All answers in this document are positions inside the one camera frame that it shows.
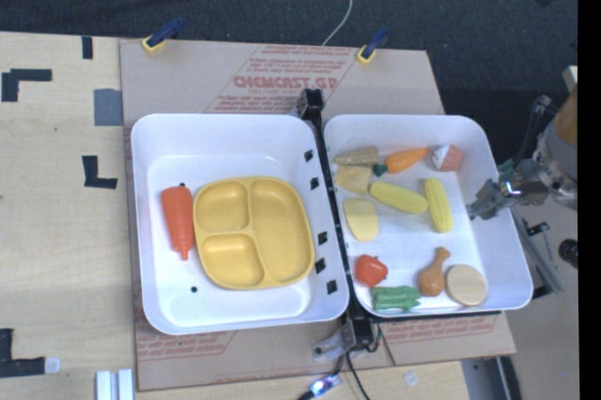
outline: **red tomato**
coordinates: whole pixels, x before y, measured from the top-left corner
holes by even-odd
[[[388,267],[368,254],[362,254],[355,264],[355,279],[373,288],[388,275]]]

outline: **cardboard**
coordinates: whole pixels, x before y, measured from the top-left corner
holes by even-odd
[[[323,91],[324,121],[340,114],[443,114],[426,52],[378,50],[369,65],[356,49],[167,41],[148,54],[140,40],[120,44],[130,211],[137,379],[140,391],[328,373],[313,343],[338,323],[169,336],[146,321],[141,304],[131,127],[153,113],[294,114],[303,88]],[[386,323],[384,341],[356,368],[442,362],[515,352],[504,314]]]

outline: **blue clamp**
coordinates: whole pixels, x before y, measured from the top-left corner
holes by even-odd
[[[388,42],[388,29],[381,28],[369,43],[365,44],[357,53],[357,60],[362,65],[367,65],[376,54],[376,48],[383,47]]]
[[[177,38],[179,32],[184,29],[186,21],[183,18],[175,18],[160,28],[153,35],[142,40],[142,46],[148,53],[155,53],[165,45],[166,39]]]

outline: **wooden table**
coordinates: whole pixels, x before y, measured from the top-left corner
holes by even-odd
[[[58,358],[60,371],[0,378],[0,398],[94,397],[100,370],[135,370],[123,129],[95,127],[93,91],[120,89],[117,38],[0,33],[0,71],[52,69],[51,82],[21,81],[0,103],[0,329],[12,358]],[[82,157],[98,156],[114,190],[85,188]],[[409,385],[405,374],[417,383]],[[468,399],[460,362],[361,370],[374,399]],[[362,398],[343,373],[326,398]],[[316,377],[290,377],[137,392],[153,398],[282,398]]]

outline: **white tray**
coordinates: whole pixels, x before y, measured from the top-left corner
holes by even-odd
[[[488,295],[477,307],[464,307],[446,293],[435,298],[420,298],[420,306],[408,312],[390,310],[376,312],[369,288],[354,282],[362,306],[378,316],[449,315],[466,312],[512,310],[526,305],[532,297],[532,277],[508,209],[490,220],[470,220],[466,204],[489,178],[497,177],[497,169],[483,130],[472,120],[450,115],[340,115],[325,128],[332,176],[337,165],[333,158],[363,146],[377,146],[381,159],[396,150],[454,144],[465,153],[458,172],[440,172],[426,157],[405,172],[385,174],[380,179],[423,192],[426,177],[438,177],[449,196],[455,227],[450,233],[434,231],[428,213],[411,215],[383,205],[376,200],[379,234],[370,242],[358,242],[348,229],[343,202],[352,192],[336,188],[336,202],[351,271],[361,254],[377,256],[389,268],[381,286],[416,286],[418,271],[434,258],[436,247],[451,252],[445,270],[456,264],[468,264],[484,274]]]
[[[241,330],[327,321],[345,311],[345,270],[306,123],[288,115],[149,115],[135,123],[131,150],[143,306],[157,330]],[[313,158],[307,161],[308,151]],[[211,181],[245,176],[277,177],[295,187],[311,225],[316,262],[323,260],[324,269],[313,268],[293,285],[228,290],[203,272],[196,248],[188,261],[172,251],[161,191],[183,182],[194,195]],[[319,186],[312,189],[313,178]],[[327,241],[319,240],[321,233]]]

